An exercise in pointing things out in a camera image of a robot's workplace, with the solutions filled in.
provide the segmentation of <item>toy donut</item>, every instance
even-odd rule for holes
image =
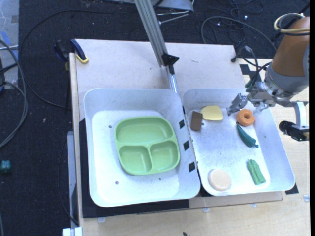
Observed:
[[[238,123],[244,127],[248,127],[255,122],[255,117],[248,109],[242,109],[237,113],[236,119]]]

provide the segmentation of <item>green divided plate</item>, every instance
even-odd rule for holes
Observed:
[[[172,125],[158,116],[121,120],[115,143],[122,168],[131,175],[148,175],[174,169],[180,151]]]

